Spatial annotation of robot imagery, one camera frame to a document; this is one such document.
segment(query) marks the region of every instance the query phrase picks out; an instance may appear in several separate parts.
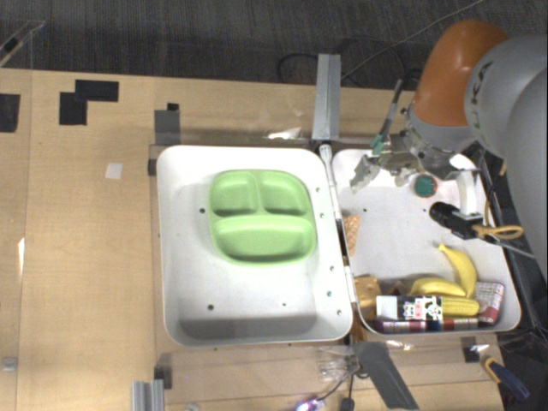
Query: white sticker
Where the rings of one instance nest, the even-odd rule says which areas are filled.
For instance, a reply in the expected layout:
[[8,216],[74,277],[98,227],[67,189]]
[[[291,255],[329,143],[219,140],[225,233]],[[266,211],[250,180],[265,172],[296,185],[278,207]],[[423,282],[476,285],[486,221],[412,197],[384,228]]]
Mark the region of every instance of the white sticker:
[[122,163],[109,163],[104,177],[110,180],[120,180],[122,178],[122,167]]

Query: green plate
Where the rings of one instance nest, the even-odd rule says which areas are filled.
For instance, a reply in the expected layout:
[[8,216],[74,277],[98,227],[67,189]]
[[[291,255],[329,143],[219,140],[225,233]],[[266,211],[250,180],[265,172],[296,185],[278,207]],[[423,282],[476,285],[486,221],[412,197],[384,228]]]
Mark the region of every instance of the green plate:
[[213,245],[237,264],[303,260],[316,248],[316,224],[307,188],[278,170],[229,170],[209,190]]

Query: wooden table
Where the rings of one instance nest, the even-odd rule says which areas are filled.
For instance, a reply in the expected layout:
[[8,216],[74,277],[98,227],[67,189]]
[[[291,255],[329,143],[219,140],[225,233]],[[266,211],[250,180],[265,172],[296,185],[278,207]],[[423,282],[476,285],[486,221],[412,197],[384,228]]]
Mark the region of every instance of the wooden table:
[[[73,92],[76,79],[119,81],[119,101],[89,102],[87,126],[60,126],[59,92]],[[0,253],[9,258],[0,286],[0,348],[2,357],[19,357],[16,376],[0,373],[0,409],[129,409],[132,382],[150,381],[156,362],[146,168],[154,111],[179,104],[182,131],[188,134],[265,135],[287,128],[309,133],[315,89],[2,69],[0,92],[21,95],[17,132],[0,134],[2,184],[18,191],[3,193],[0,200],[0,215],[11,212],[17,221],[0,232],[6,240]],[[402,104],[410,96],[404,93]],[[343,89],[341,135],[375,134],[391,97],[389,91]],[[400,120],[395,128],[401,125]],[[105,178],[110,163],[123,165],[121,179]],[[11,264],[22,237],[26,251],[20,298],[19,285],[12,284],[20,276]],[[483,339],[500,360],[496,338]],[[497,386],[478,364],[465,364],[458,352],[426,363],[418,356],[407,359],[401,373],[421,409],[503,408]],[[292,378],[299,377],[293,373]],[[235,379],[225,378],[224,386],[232,388]],[[240,396],[199,405],[201,410],[291,409],[302,397],[319,392],[307,390],[308,385],[303,382],[299,395]],[[354,387],[357,409],[385,409],[370,381]],[[337,409],[342,394],[331,398],[329,409]],[[166,409],[182,411],[184,405]]]

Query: green divided plate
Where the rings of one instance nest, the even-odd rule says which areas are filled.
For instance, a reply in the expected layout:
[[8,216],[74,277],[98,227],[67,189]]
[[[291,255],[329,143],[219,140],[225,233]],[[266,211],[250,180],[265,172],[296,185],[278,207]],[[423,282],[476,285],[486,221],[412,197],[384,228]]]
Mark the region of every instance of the green divided plate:
[[316,224],[307,188],[278,170],[229,170],[209,190],[213,245],[237,264],[303,260],[316,248]]

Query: yellow corn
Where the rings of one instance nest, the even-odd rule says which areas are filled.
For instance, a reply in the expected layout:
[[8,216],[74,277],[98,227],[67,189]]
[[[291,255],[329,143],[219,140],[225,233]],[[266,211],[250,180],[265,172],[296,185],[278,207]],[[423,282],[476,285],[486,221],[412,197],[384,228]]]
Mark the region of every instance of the yellow corn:
[[480,311],[480,304],[466,297],[443,297],[442,309],[445,317],[473,317]]

